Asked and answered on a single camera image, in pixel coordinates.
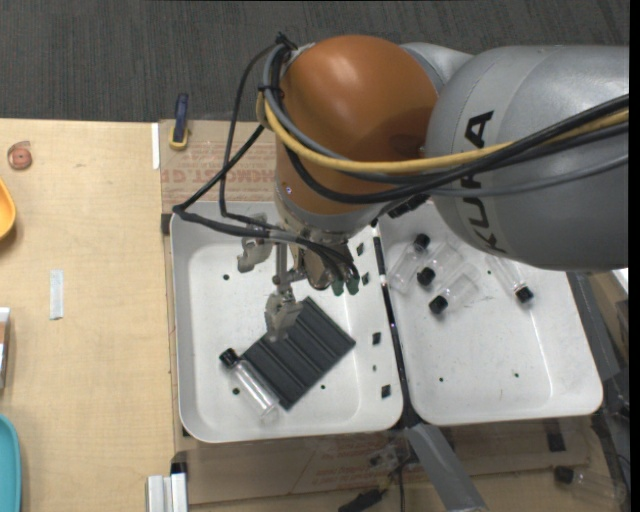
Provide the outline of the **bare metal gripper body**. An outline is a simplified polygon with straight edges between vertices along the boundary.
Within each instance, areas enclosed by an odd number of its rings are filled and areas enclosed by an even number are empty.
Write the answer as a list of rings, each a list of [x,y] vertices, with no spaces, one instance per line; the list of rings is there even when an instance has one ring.
[[[316,290],[343,291],[353,282],[353,255],[342,234],[304,229],[284,231],[285,276],[288,282],[306,280]]]

